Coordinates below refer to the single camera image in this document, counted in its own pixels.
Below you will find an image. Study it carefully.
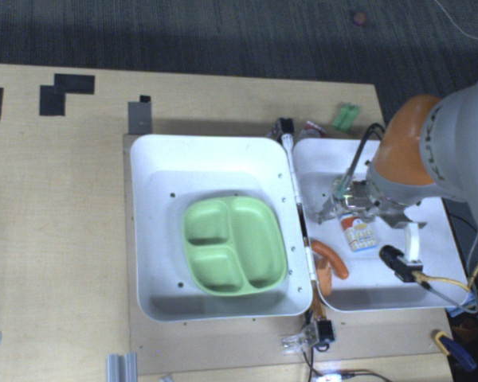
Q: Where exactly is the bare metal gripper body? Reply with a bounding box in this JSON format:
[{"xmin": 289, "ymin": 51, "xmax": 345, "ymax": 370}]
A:
[{"xmin": 330, "ymin": 177, "xmax": 384, "ymax": 220}]

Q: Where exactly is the orange and white carton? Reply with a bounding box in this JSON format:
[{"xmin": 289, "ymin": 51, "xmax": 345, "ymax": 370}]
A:
[{"xmin": 339, "ymin": 212, "xmax": 378, "ymax": 253}]

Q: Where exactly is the red sausage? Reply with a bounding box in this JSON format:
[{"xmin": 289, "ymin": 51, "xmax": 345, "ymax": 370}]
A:
[{"xmin": 310, "ymin": 240, "xmax": 350, "ymax": 280}]

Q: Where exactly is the thin black and white rod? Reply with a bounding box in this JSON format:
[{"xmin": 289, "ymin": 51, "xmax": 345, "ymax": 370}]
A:
[{"xmin": 281, "ymin": 132, "xmax": 320, "ymax": 322}]

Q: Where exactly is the green divided plate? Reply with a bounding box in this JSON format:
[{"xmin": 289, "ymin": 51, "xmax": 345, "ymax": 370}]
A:
[{"xmin": 182, "ymin": 196, "xmax": 288, "ymax": 297}]

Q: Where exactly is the white plastic tray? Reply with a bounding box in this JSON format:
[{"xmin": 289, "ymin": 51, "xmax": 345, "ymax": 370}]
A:
[
  {"xmin": 129, "ymin": 133, "xmax": 314, "ymax": 323},
  {"xmin": 292, "ymin": 137, "xmax": 478, "ymax": 314}
]

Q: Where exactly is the red and silver packet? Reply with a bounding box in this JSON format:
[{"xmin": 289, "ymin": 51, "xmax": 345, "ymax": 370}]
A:
[{"xmin": 298, "ymin": 119, "xmax": 328, "ymax": 142}]

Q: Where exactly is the green plastic block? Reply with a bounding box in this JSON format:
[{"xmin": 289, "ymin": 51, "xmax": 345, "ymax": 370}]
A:
[{"xmin": 331, "ymin": 102, "xmax": 361, "ymax": 132}]

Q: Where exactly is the black cylinder on white bracket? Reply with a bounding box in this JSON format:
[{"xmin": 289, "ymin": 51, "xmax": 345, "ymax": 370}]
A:
[{"xmin": 378, "ymin": 223, "xmax": 425, "ymax": 284}]

